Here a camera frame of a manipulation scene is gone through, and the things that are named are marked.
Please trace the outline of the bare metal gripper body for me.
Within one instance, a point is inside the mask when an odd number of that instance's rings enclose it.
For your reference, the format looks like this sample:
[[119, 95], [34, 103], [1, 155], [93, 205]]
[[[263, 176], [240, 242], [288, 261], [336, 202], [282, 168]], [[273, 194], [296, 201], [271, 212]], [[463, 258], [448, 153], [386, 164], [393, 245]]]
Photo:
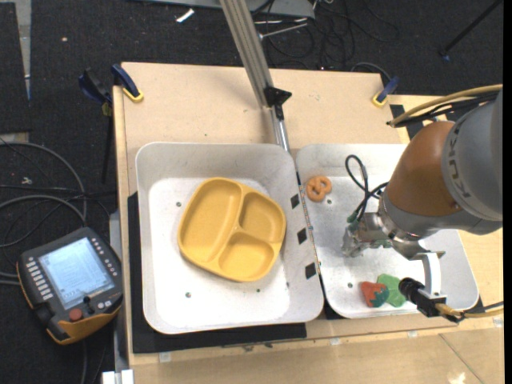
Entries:
[[366, 249], [392, 247], [392, 242], [384, 232], [377, 213], [364, 213], [361, 217], [353, 213], [346, 222], [341, 246], [344, 256], [355, 258], [362, 255]]

